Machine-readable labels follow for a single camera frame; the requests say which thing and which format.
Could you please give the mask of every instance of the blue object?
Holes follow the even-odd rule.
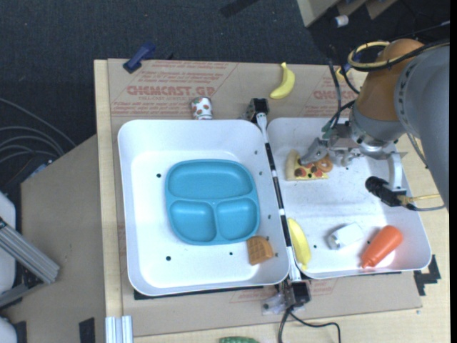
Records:
[[[156,51],[156,45],[151,42],[146,42],[141,48],[135,53],[135,55],[129,59],[124,65],[125,70],[130,74],[141,67],[140,61],[152,59]]]
[[[236,161],[204,159],[173,165],[165,180],[165,198],[171,228],[189,244],[242,242],[260,224],[253,177]]]

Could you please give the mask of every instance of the blue plate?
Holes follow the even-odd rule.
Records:
[[[253,177],[235,161],[188,160],[173,165],[165,180],[165,198],[171,228],[189,244],[242,242],[260,224]]]

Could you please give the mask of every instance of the black floor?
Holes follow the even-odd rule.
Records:
[[[6,194],[49,157],[30,149],[58,157],[95,134],[94,59],[129,58],[152,41],[157,59],[325,64],[330,45],[346,57],[366,41],[450,36],[450,25],[427,30],[450,20],[450,0],[399,0],[374,20],[362,7],[339,29],[330,22],[334,8],[307,29],[296,0],[0,0],[0,8]]]

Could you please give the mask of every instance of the yellow banana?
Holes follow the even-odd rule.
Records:
[[[308,268],[308,263],[311,260],[311,250],[308,245],[308,240],[300,225],[292,218],[287,219],[288,230],[291,233],[293,251],[297,261],[300,262],[302,270]]]
[[[270,93],[272,99],[282,99],[290,94],[295,84],[295,74],[290,70],[286,62],[281,64],[283,68],[283,80],[279,86]]]

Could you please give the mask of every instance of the green object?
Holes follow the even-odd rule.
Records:
[[[258,343],[255,339],[247,337],[225,337],[220,338],[219,343]]]

